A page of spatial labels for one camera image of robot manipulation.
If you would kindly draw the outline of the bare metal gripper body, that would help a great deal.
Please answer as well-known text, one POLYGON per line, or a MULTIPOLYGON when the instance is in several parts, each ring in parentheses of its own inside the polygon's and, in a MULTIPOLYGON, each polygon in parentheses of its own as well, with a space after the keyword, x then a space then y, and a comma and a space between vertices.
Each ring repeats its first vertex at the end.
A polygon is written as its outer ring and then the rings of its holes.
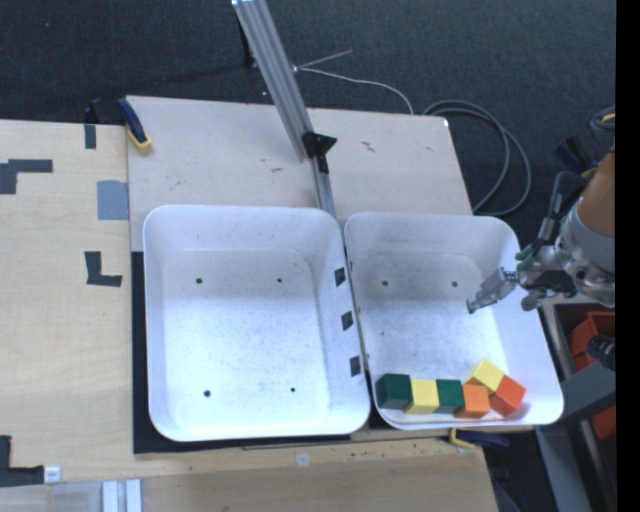
POLYGON ((536 241, 522 249, 518 284, 527 293, 544 291, 546 299, 581 295, 607 308, 615 306, 614 274, 598 267, 571 233, 559 234, 553 244, 536 241))

